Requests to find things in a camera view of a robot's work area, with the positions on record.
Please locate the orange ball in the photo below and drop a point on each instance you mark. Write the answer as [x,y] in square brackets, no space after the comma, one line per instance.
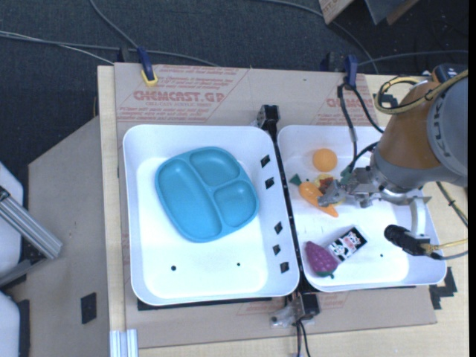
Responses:
[324,159]

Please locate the cow print carton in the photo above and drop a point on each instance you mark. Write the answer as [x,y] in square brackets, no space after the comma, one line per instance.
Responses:
[347,244]

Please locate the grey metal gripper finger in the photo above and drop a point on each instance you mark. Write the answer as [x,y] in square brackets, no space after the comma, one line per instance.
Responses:
[334,186]
[329,198]

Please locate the orange carrot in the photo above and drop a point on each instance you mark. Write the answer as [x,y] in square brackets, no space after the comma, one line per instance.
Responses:
[308,192]

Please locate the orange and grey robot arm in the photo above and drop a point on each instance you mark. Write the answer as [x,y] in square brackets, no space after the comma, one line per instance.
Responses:
[416,143]

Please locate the blue divided plate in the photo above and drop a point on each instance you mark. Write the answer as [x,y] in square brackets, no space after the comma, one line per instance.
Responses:
[201,195]

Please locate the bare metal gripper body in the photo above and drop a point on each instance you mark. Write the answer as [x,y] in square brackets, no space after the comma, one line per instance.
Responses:
[366,188]

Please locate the white plastic tray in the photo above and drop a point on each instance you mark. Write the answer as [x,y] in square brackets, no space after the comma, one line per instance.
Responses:
[372,262]
[208,273]

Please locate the yellow and red toy food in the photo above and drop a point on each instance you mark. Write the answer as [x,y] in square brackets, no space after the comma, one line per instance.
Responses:
[323,180]

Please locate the thin black rod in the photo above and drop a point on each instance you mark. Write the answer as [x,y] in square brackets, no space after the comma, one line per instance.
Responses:
[288,199]

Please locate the brown cardboard board red print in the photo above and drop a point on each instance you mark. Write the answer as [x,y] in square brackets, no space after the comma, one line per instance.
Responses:
[230,91]

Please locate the purple grapes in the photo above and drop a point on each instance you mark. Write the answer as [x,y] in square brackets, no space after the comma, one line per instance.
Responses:
[320,259]

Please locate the black cylinder on white bracket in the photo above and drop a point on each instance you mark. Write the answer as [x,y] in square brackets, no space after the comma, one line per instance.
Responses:
[403,238]

